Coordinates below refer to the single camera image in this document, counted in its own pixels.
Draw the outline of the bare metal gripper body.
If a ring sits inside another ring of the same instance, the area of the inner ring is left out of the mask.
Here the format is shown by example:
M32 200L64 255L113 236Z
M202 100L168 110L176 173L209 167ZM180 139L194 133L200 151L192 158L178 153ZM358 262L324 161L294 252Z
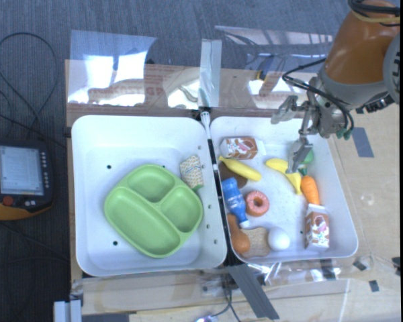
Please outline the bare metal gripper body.
M312 77L309 81L311 89L321 92L308 91L310 109L308 110L309 134L319 134L329 138L335 134L337 138L350 138L350 103L346 102L349 91L346 85L325 77Z

